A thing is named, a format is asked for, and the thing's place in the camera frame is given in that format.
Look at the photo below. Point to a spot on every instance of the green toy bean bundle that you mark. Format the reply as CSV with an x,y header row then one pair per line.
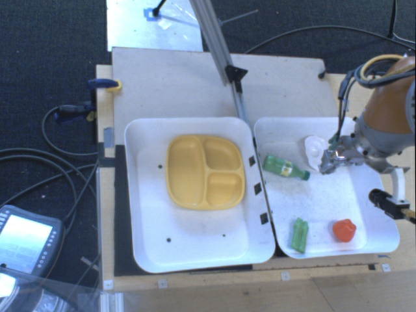
x,y
299,236

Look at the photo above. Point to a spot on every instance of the red toy pepper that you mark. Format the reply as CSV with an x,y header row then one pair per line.
x,y
344,231

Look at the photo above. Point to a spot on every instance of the green plastic bottle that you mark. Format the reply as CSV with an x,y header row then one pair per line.
x,y
282,167

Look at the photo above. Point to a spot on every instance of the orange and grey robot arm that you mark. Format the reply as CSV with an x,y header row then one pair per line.
x,y
390,102

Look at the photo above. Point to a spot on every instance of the white plastic tray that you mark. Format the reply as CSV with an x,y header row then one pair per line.
x,y
195,239
328,200

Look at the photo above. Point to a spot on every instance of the black cylinder on white bracket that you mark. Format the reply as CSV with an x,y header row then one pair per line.
x,y
388,201

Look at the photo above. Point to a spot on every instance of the pale flat board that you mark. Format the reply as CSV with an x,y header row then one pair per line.
x,y
182,86

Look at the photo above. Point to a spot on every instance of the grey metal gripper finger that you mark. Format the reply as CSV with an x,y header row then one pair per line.
x,y
335,166
325,167

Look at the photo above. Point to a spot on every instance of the yellow divided plate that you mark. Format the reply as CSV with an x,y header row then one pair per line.
x,y
195,171

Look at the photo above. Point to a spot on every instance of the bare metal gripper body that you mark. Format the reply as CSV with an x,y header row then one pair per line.
x,y
347,151

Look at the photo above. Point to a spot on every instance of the thin black rod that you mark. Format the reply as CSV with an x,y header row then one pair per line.
x,y
264,187

